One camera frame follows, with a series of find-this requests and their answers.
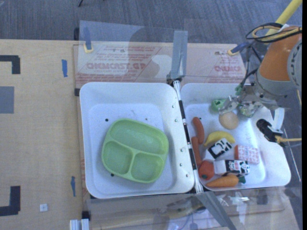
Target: pink package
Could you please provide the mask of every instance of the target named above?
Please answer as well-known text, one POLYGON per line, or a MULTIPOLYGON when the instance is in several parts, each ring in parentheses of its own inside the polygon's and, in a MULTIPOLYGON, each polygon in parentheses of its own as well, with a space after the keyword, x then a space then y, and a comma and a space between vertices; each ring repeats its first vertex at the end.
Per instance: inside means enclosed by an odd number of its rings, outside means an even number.
POLYGON ((236 145, 235 159, 246 160, 249 163, 258 164, 260 161, 260 151, 258 148, 236 145))

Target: wooden board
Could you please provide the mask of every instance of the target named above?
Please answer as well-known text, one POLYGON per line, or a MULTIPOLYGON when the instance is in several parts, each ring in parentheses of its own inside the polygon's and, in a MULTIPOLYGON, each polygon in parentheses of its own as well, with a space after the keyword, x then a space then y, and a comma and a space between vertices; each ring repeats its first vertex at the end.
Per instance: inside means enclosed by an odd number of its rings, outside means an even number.
POLYGON ((81 219, 74 43, 0 40, 0 55, 21 59, 21 74, 0 62, 0 86, 14 87, 14 113, 0 114, 0 207, 9 205, 11 186, 21 187, 21 210, 0 217, 1 230, 63 230, 71 219, 81 219), (40 212, 40 204, 48 211, 40 212))

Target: black tape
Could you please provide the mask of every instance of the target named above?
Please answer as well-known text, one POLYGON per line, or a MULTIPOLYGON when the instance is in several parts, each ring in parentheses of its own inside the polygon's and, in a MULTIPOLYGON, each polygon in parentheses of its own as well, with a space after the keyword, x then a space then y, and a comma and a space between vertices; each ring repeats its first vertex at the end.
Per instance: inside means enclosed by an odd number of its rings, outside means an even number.
POLYGON ((11 186, 9 206, 0 207, 0 217, 18 215, 20 211, 20 186, 11 186))
POLYGON ((75 96, 80 96, 80 89, 75 89, 75 96))
POLYGON ((185 131, 185 133, 186 133, 187 142, 188 142, 188 144, 190 144, 190 143, 191 143, 191 140, 190 140, 190 135, 189 135, 187 123, 184 123, 184 124, 183 124, 183 127, 184 127, 184 131, 185 131))
POLYGON ((197 167, 196 167, 196 162, 195 162, 195 159, 194 159, 194 153, 193 153, 193 149, 192 148, 189 148, 189 153, 190 153, 190 157, 191 157, 192 168, 194 170, 196 170, 197 167))
POLYGON ((179 107, 180 107, 182 119, 186 118, 186 115, 184 114, 184 108, 183 108, 182 100, 179 101, 179 107))
POLYGON ((82 211, 82 219, 91 220, 91 213, 89 211, 82 211))
POLYGON ((12 74, 20 74, 20 58, 18 56, 0 55, 0 61, 12 62, 12 74))

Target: blue tape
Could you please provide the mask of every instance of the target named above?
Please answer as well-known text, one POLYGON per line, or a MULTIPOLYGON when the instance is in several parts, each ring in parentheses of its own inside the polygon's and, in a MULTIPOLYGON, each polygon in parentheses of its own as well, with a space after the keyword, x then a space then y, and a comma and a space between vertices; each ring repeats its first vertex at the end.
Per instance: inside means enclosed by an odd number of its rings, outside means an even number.
POLYGON ((63 71, 63 76, 65 78, 68 77, 68 75, 67 75, 67 60, 65 60, 65 59, 62 60, 62 71, 63 71))
POLYGON ((73 196, 76 197, 76 182, 75 182, 75 177, 71 177, 71 188, 72 188, 72 193, 73 196))

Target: tape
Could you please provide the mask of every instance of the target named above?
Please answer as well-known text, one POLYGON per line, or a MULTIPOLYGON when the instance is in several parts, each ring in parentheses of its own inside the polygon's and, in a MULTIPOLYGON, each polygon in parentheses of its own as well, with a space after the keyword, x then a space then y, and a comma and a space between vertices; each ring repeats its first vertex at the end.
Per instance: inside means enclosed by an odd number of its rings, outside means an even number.
POLYGON ((14 113, 14 87, 0 86, 0 114, 14 113))
POLYGON ((18 56, 0 55, 0 61, 12 62, 12 74, 20 74, 20 58, 18 56))
POLYGON ((80 96, 80 89, 75 88, 74 94, 75 96, 80 96))
POLYGON ((20 186, 11 186, 10 204, 0 207, 0 217, 18 215, 20 211, 20 186))
POLYGON ((76 182, 75 182, 75 177, 71 177, 71 188, 72 188, 72 193, 73 196, 76 197, 76 182))
POLYGON ((63 71, 63 76, 66 78, 68 77, 67 75, 67 60, 62 60, 62 71, 63 71))

